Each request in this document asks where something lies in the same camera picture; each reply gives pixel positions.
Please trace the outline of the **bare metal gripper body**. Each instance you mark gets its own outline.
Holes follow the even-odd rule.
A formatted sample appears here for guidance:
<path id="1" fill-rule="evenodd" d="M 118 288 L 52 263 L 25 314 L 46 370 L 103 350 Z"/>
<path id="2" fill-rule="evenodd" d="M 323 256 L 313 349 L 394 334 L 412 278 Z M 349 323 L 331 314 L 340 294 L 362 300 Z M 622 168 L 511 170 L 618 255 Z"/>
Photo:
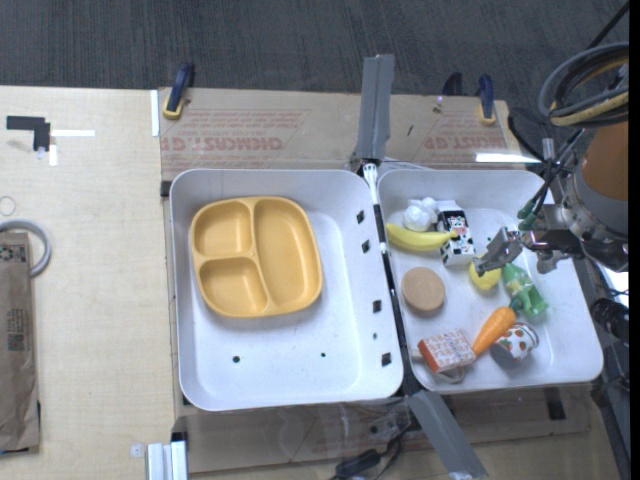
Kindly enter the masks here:
<path id="1" fill-rule="evenodd" d="M 614 272 L 628 270 L 628 235 L 606 224 L 578 203 L 544 204 L 522 220 L 524 246 L 538 251 L 561 251 L 571 258 L 589 258 Z"/>

